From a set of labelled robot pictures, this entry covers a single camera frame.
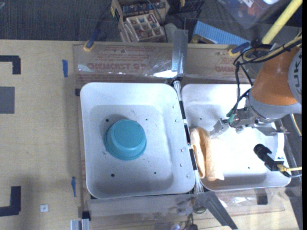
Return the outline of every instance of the wire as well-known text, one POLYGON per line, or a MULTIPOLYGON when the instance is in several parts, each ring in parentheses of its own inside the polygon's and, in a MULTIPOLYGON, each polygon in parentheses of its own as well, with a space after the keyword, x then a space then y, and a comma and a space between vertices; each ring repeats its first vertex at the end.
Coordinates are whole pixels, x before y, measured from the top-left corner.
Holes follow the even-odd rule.
POLYGON ((242 68, 243 72, 245 73, 245 75, 246 75, 246 77, 247 77, 251 87, 253 87, 253 81, 251 80, 251 78, 250 78, 248 72, 246 71, 245 67, 241 65, 241 68, 242 68))
POLYGON ((193 213, 191 213, 191 214, 188 215, 187 222, 186 222, 184 228, 181 229, 181 230, 187 229, 187 226, 188 226, 188 224, 189 224, 190 222, 192 222, 192 225, 194 224, 193 213))
POLYGON ((234 113, 234 109, 239 105, 239 102, 240 102, 244 97, 247 96, 247 94, 249 93, 250 90, 251 90, 251 89, 246 90, 246 91, 244 92, 244 94, 240 96, 240 98, 237 100, 237 102, 236 102, 236 104, 234 105, 234 107, 229 111, 229 113, 227 113, 227 115, 226 115, 227 117, 230 117, 231 114, 234 113))
POLYGON ((297 178, 297 177, 301 177, 302 174, 296 174, 296 175, 291 175, 290 178, 297 178))
POLYGON ((240 69, 240 66, 236 65, 235 75, 236 75, 236 84, 237 84, 237 93, 236 93, 237 99, 236 99, 236 104, 233 108, 233 112, 232 112, 233 114, 236 112, 238 105, 239 105, 239 101, 240 101, 240 79, 238 75, 239 69, 240 69))
POLYGON ((288 168, 286 166, 284 166, 283 164, 278 164, 277 168, 279 170, 280 173, 282 173, 284 176, 289 177, 289 178, 297 178, 302 176, 303 174, 295 174, 295 175, 290 175, 288 172, 290 171, 301 171, 302 170, 302 166, 300 167, 295 167, 295 168, 288 168))
POLYGON ((284 166, 283 164, 278 164, 277 167, 278 167, 279 171, 281 171, 281 172, 284 172, 284 171, 287 171, 287 172, 289 172, 289 171, 301 171, 302 170, 302 166, 295 167, 295 168, 288 168, 288 167, 284 166))
POLYGON ((296 131, 297 131, 297 133, 299 135, 299 137, 302 137, 302 132, 300 131, 300 129, 299 129, 298 125, 297 125, 297 122, 296 122, 296 119, 294 117, 294 114, 293 113, 290 114, 290 117, 291 117, 292 123, 293 123, 293 125, 294 125, 294 127, 295 127, 295 129, 296 129, 296 131))
POLYGON ((205 213, 205 211, 207 210, 207 208, 205 208, 205 207, 201 207, 201 208, 198 208, 198 209, 194 210, 193 212, 194 212, 195 214, 199 214, 199 215, 205 213))
POLYGON ((302 35, 301 35, 301 36, 298 36, 298 37, 296 37, 295 39, 293 39, 292 41, 290 41, 290 42, 288 42, 288 43, 286 43, 286 44, 284 44, 284 45, 282 45, 282 46, 280 46, 280 47, 278 47, 278 48, 276 48, 276 49, 274 49, 274 50, 271 50, 271 51, 269 51, 269 49, 267 49, 267 48, 265 48, 265 47, 247 49, 247 50, 245 50, 244 52, 242 52, 242 53, 235 59, 234 65, 236 66, 236 64, 237 64, 237 62, 238 62, 238 60, 239 60, 240 58, 242 58, 243 61, 244 61, 243 63, 240 63, 240 62, 239 62, 239 65, 240 65, 240 66, 241 66, 241 65, 245 65, 245 64, 247 64, 247 63, 262 63, 262 62, 264 62, 264 61, 267 61, 267 60, 269 60, 269 59, 272 59, 272 58, 274 58, 274 57, 276 57, 276 56, 282 54, 282 53, 285 52, 285 51, 289 51, 291 48, 293 48, 293 47, 295 47, 295 46, 301 44, 301 43, 302 43, 302 38, 303 38, 302 35), (264 56, 260 56, 260 57, 256 57, 256 58, 252 58, 252 59, 248 57, 248 55, 249 55, 250 53, 253 53, 253 52, 256 52, 256 51, 260 51, 260 50, 261 50, 261 51, 263 51, 263 50, 268 51, 268 53, 265 54, 264 56))
MULTIPOLYGON (((159 16, 160 21, 162 22, 163 20, 162 20, 161 14, 159 13, 158 9, 153 5, 152 2, 150 2, 149 0, 146 0, 146 1, 153 7, 153 9, 156 11, 157 15, 159 16)), ((166 40, 166 42, 168 43, 168 38, 167 38, 167 34, 166 34, 166 29, 165 29, 164 26, 163 26, 163 30, 164 30, 164 34, 165 34, 165 40, 166 40)))

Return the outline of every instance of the blue object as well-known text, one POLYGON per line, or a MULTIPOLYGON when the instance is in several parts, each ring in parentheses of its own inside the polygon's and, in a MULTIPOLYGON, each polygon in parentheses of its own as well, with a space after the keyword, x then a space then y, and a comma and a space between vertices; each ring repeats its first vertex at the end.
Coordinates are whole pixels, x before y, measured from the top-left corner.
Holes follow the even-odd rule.
POLYGON ((106 150, 115 158, 137 159, 146 148, 145 131, 137 122, 121 119, 107 130, 105 145, 106 150))
POLYGON ((243 43, 239 45, 238 47, 231 50, 231 53, 235 54, 237 52, 242 52, 244 49, 248 48, 250 46, 249 42, 243 43))
POLYGON ((95 28, 91 38, 88 40, 88 43, 86 45, 87 48, 91 48, 93 46, 93 44, 94 44, 94 42, 95 42, 95 40, 96 40, 96 38, 98 37, 99 34, 100 34, 100 29, 95 28))
POLYGON ((216 44, 241 45, 248 42, 248 40, 242 37, 225 32, 221 29, 215 28, 200 21, 197 21, 195 25, 193 35, 195 34, 207 38, 216 44))
POLYGON ((71 186, 73 190, 73 196, 76 197, 76 177, 71 178, 71 186))
POLYGON ((68 77, 68 62, 63 59, 62 64, 63 64, 64 77, 67 78, 68 77))

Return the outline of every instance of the yellow pole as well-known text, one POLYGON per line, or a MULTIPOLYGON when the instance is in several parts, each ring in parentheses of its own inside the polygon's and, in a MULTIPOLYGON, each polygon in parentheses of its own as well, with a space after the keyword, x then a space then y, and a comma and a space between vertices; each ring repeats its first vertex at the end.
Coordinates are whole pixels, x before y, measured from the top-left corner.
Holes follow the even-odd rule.
POLYGON ((266 33, 262 39, 263 44, 270 44, 270 42, 275 38, 275 36, 280 32, 283 26, 288 22, 295 11, 301 6, 303 0, 292 0, 283 13, 279 16, 274 25, 266 33))

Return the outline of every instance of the box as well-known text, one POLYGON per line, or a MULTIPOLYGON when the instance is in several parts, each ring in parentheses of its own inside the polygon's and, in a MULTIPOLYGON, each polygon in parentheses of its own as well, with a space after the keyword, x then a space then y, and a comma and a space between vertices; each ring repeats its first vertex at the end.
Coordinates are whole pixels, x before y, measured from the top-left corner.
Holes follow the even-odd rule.
POLYGON ((249 42, 248 40, 228 33, 221 29, 215 28, 206 23, 197 21, 191 43, 204 42, 207 44, 224 44, 224 45, 241 45, 243 43, 249 42))
MULTIPOLYGON (((163 4, 163 5, 165 4, 165 6, 162 6, 163 8, 157 9, 161 16, 161 19, 155 10, 149 10, 148 13, 154 14, 158 22, 160 24, 163 24, 165 17, 167 15, 167 12, 169 10, 169 4, 167 0, 160 0, 160 4, 163 4)), ((125 26, 125 24, 127 24, 126 18, 124 17, 122 6, 120 5, 118 0, 112 0, 111 12, 112 12, 114 19, 118 22, 118 29, 120 31, 120 36, 121 36, 122 41, 123 42, 133 42, 133 40, 130 38, 127 32, 127 29, 125 26)))
POLYGON ((218 0, 225 9, 248 29, 259 23, 291 0, 218 0))
POLYGON ((164 42, 165 34, 154 14, 127 18, 127 31, 133 42, 164 42))

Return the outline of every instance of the table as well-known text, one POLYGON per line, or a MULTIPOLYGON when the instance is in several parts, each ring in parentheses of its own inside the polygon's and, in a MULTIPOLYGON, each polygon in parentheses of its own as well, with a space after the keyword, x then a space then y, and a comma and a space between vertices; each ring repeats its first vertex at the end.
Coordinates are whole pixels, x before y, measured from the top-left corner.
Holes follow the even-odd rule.
MULTIPOLYGON (((80 42, 0 41, 1 55, 21 58, 21 74, 12 74, 10 62, 0 62, 0 86, 15 87, 14 114, 0 114, 0 206, 10 204, 11 186, 22 189, 19 215, 0 217, 4 230, 68 229, 71 219, 81 217, 79 97, 72 67, 76 44, 80 42), (68 62, 66 78, 62 60, 68 62), (41 204, 48 204, 48 212, 40 212, 41 204)), ((280 193, 285 211, 233 216, 239 229, 298 229, 290 201, 280 193)), ((228 229, 217 227, 212 218, 195 221, 199 229, 228 229)))

